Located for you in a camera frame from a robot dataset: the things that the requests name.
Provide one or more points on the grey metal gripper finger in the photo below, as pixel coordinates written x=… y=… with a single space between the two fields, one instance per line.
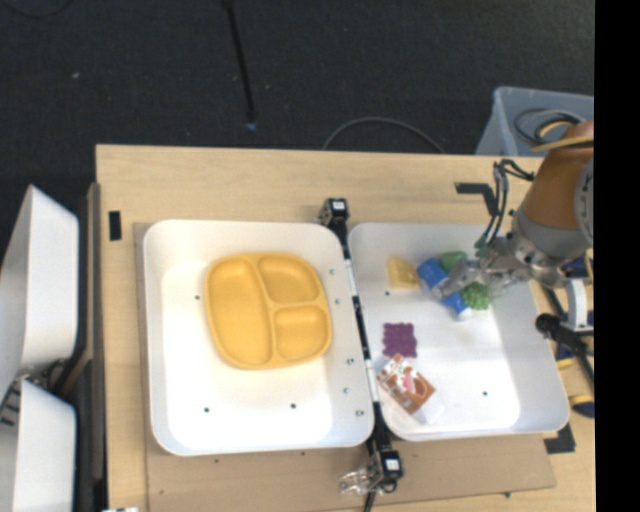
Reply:
x=498 y=287
x=457 y=279

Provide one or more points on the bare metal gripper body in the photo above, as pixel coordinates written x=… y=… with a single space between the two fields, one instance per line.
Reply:
x=520 y=262

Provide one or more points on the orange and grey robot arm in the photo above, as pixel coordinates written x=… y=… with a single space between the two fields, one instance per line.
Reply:
x=557 y=195

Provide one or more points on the green toy pepper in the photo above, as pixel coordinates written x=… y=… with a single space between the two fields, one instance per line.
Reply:
x=452 y=260

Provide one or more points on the green broccoli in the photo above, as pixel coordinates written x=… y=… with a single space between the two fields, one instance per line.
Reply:
x=476 y=296

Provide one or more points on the blue can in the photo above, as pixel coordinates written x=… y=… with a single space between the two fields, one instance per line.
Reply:
x=457 y=306
x=431 y=274

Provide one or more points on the yellow cheese wedge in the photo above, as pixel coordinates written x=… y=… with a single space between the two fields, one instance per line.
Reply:
x=401 y=274

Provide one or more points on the purple grapes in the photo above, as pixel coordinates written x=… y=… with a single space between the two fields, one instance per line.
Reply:
x=400 y=340

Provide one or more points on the white plastic tray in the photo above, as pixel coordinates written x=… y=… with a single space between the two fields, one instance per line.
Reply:
x=250 y=410
x=470 y=370

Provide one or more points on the thin black and white rod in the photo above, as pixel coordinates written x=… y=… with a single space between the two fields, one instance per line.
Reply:
x=361 y=325

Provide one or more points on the brown and white carton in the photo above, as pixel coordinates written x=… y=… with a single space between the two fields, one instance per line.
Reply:
x=407 y=387

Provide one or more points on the grey plastic bin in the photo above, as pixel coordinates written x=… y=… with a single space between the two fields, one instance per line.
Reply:
x=505 y=125

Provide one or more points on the yellow divided plate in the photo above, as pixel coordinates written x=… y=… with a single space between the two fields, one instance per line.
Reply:
x=260 y=310

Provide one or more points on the black cylinder on white bracket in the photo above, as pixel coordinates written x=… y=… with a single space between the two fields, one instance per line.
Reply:
x=577 y=300

